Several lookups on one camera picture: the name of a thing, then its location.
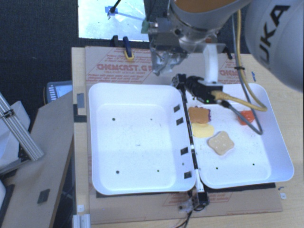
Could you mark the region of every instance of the green object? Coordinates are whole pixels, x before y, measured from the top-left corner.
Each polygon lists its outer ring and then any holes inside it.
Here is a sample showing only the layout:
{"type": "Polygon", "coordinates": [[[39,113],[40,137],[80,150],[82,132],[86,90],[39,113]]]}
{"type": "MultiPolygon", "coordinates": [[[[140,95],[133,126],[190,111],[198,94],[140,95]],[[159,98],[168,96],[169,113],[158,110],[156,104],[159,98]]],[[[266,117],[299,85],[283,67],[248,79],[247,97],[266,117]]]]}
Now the green object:
{"type": "Polygon", "coordinates": [[[147,18],[144,19],[142,23],[142,34],[148,34],[148,29],[149,29],[149,22],[147,21],[147,18]]]}

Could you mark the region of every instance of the dark background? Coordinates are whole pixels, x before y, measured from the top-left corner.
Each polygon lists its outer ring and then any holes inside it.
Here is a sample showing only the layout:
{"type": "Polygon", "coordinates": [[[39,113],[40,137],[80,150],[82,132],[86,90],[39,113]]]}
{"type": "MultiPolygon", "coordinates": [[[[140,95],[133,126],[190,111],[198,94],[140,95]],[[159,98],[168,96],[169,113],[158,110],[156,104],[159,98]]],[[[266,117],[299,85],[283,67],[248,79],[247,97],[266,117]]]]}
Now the dark background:
{"type": "MultiPolygon", "coordinates": [[[[144,0],[146,11],[150,0],[144,0]]],[[[71,80],[71,48],[109,46],[107,40],[78,38],[77,0],[0,0],[0,92],[10,104],[21,101],[31,124],[44,105],[48,82],[71,80]]],[[[162,16],[168,0],[157,2],[151,20],[162,16]]],[[[231,20],[218,37],[232,50],[231,20]]],[[[242,39],[242,53],[248,53],[242,39]]],[[[148,43],[131,43],[148,48],[148,43]]],[[[73,191],[71,171],[65,192],[73,191]]],[[[54,227],[70,227],[72,202],[63,195],[54,227]]]]}

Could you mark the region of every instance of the table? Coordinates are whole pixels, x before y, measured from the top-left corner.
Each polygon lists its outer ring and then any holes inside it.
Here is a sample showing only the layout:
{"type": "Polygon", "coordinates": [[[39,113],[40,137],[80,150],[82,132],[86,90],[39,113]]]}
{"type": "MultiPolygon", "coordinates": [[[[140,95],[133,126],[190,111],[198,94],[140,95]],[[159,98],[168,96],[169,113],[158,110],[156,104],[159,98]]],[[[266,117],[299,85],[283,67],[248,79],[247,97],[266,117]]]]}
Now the table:
{"type": "MultiPolygon", "coordinates": [[[[304,224],[304,159],[303,159],[303,94],[296,92],[279,82],[269,71],[260,66],[251,55],[242,55],[242,61],[248,76],[253,82],[250,72],[254,72],[256,83],[267,91],[273,111],[276,115],[282,136],[287,145],[294,164],[294,176],[290,181],[277,183],[280,192],[286,195],[282,200],[283,212],[234,215],[222,217],[192,218],[188,227],[217,227],[217,228],[251,228],[251,227],[303,227],[304,224]]],[[[75,163],[76,163],[76,204],[78,214],[89,213],[88,195],[88,162],[86,143],[86,124],[81,122],[81,116],[86,115],[86,69],[85,49],[72,49],[73,65],[73,99],[77,105],[77,97],[84,97],[84,105],[77,108],[80,117],[74,125],[75,163]]],[[[158,220],[143,222],[128,222],[115,224],[92,225],[93,228],[120,227],[175,227],[180,220],[158,220]]]]}

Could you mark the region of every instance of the beige toy food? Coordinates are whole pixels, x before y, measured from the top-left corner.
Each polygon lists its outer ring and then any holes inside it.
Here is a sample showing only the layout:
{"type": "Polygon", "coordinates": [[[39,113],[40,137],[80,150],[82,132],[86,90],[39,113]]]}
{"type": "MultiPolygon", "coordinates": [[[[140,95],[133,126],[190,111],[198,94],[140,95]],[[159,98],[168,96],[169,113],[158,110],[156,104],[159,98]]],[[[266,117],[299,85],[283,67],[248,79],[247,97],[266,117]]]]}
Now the beige toy food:
{"type": "Polygon", "coordinates": [[[189,107],[188,109],[190,122],[206,124],[209,122],[209,110],[199,107],[189,107]]]}
{"type": "Polygon", "coordinates": [[[208,140],[208,145],[219,155],[225,154],[234,147],[234,143],[225,131],[221,131],[210,138],[208,140]]]}
{"type": "Polygon", "coordinates": [[[192,123],[192,133],[197,138],[208,138],[214,134],[214,127],[209,124],[192,123]]]}

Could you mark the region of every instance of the wooden surface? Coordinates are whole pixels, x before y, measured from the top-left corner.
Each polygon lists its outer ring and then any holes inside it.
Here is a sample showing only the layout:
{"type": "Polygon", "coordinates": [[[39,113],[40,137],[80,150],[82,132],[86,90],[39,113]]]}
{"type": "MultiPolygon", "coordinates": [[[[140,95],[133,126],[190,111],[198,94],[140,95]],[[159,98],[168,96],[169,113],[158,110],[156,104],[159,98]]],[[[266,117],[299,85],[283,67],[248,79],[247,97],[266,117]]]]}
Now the wooden surface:
{"type": "MultiPolygon", "coordinates": [[[[81,84],[85,80],[84,48],[73,49],[73,87],[79,92],[85,92],[81,84]]],[[[250,215],[234,215],[222,217],[192,218],[189,228],[302,228],[304,225],[304,158],[303,158],[303,94],[289,89],[280,83],[270,72],[260,66],[251,55],[242,55],[249,82],[253,82],[251,72],[254,72],[256,83],[267,91],[273,111],[278,121],[282,136],[287,145],[294,164],[294,177],[287,182],[277,183],[280,193],[286,194],[282,200],[283,212],[250,215]]],[[[76,162],[76,204],[84,205],[88,213],[87,191],[87,151],[86,127],[77,123],[75,133],[75,162],[76,162]]],[[[129,222],[116,224],[92,225],[93,228],[173,228],[182,220],[159,220],[145,222],[129,222]]]]}
{"type": "Polygon", "coordinates": [[[72,153],[72,94],[38,111],[31,136],[45,155],[20,167],[4,180],[15,189],[2,224],[3,228],[52,228],[72,153]],[[37,204],[41,191],[50,189],[47,201],[37,204]]]}

